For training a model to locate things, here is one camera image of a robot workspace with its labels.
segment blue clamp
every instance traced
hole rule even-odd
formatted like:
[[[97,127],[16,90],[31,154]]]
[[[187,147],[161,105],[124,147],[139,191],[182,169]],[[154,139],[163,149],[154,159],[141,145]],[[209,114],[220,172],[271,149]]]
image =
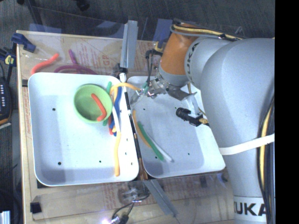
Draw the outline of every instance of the blue clamp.
[[[33,45],[23,34],[14,33],[11,38],[11,41],[17,44],[24,45],[23,49],[32,53],[36,49],[36,46]]]

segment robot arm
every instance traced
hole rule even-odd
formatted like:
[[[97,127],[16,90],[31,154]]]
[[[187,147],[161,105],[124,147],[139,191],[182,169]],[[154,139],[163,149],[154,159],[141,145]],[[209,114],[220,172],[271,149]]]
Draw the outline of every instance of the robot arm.
[[[272,125],[271,131],[261,135],[267,114],[271,113],[274,119],[274,39],[185,37],[183,46],[176,46],[173,41],[181,43],[182,39],[179,34],[171,36],[177,37],[170,37],[170,43],[166,44],[157,79],[149,88],[151,96],[163,90],[183,99],[188,94],[182,94],[180,88],[191,82],[201,91],[205,113],[220,148],[274,133]],[[179,59],[168,57],[180,53],[185,56],[183,64]],[[264,169],[259,167],[261,157],[265,157],[264,146],[223,156],[233,187],[236,224],[275,223],[274,142],[267,145],[267,149],[269,147],[268,169],[272,167],[272,170],[268,171],[272,178],[267,176],[268,179],[265,173],[261,174]],[[265,190],[270,187],[266,185],[272,186],[268,196]]]

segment green rubber tube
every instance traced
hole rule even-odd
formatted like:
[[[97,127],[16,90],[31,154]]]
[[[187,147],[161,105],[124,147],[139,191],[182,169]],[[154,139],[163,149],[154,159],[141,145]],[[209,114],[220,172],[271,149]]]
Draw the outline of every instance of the green rubber tube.
[[[150,137],[146,134],[142,124],[140,121],[137,122],[139,128],[140,128],[140,131],[142,133],[142,135],[144,136],[144,138],[146,139],[146,141],[149,143],[149,145],[151,146],[151,148],[154,150],[155,154],[157,155],[157,157],[163,161],[164,160],[164,157],[163,155],[160,153],[160,151],[157,149],[157,147],[155,146],[155,144],[153,143],[153,141],[150,139]]]
[[[146,94],[148,92],[148,90],[149,90],[149,87],[146,86],[143,93]]]
[[[109,81],[109,82],[108,82],[108,85],[107,85],[107,88],[106,88],[106,91],[107,91],[108,94],[110,94],[111,86],[112,86],[112,82]],[[107,123],[108,123],[108,119],[104,120],[104,121],[103,121],[103,126],[106,126]]]
[[[145,82],[145,83],[142,85],[142,88],[144,89],[147,85],[148,85],[148,83]]]

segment white strap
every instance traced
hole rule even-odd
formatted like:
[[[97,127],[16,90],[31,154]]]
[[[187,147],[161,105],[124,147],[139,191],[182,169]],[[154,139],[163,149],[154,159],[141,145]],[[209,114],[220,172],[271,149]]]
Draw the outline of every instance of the white strap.
[[[0,125],[0,129],[3,129],[3,128],[5,128],[5,127],[7,127],[7,126],[10,126],[11,125],[11,123],[6,123],[6,124],[4,124],[4,125]]]
[[[275,135],[275,133],[268,135],[268,136],[256,138],[254,140],[250,140],[250,141],[244,142],[242,144],[234,145],[232,147],[220,147],[219,151],[222,155],[238,154],[238,153],[241,153],[241,152],[274,142],[274,140],[275,140],[274,135]]]

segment metal bracket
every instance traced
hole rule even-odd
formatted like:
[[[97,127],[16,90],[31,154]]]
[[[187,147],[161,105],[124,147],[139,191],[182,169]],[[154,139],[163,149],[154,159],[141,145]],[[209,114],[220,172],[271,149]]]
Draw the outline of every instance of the metal bracket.
[[[129,20],[125,24],[121,49],[121,64],[123,68],[133,68],[136,52],[138,27],[136,21]]]
[[[174,217],[178,214],[178,211],[171,203],[168,196],[164,193],[163,189],[161,188],[160,184],[157,180],[149,180],[143,181],[145,186],[148,188],[150,193],[153,195],[155,200],[157,201],[159,207],[164,212],[165,215],[172,214]]]
[[[147,96],[154,99],[158,94],[166,93],[179,101],[189,99],[194,107],[194,110],[191,110],[191,115],[194,117],[202,115],[202,112],[199,111],[199,106],[195,98],[196,92],[193,94],[186,93],[181,90],[181,87],[169,84],[163,79],[162,75],[158,73],[156,78],[149,82]]]

